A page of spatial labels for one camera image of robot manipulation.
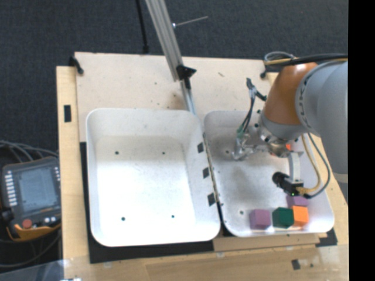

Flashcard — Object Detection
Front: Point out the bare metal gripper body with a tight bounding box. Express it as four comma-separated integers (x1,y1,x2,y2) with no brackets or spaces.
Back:
245,131,291,159

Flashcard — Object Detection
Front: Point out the white plastic tray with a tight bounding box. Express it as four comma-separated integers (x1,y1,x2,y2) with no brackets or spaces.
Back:
203,109,335,238
86,107,221,248

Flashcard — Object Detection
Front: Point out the purple cube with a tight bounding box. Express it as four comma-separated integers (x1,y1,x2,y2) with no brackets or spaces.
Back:
249,208,272,231
286,194,309,209

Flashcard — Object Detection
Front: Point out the green cube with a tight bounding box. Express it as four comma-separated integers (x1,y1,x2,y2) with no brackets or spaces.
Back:
271,207,295,229

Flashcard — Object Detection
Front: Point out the orange cube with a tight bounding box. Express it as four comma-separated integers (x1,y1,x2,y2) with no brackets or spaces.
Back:
292,205,310,227

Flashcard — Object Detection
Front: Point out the pale wood board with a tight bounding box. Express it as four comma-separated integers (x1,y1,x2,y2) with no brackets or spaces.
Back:
73,51,340,253

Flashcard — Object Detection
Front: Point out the black cylinder on white bracket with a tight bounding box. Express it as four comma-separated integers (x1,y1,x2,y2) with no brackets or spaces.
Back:
271,150,305,197

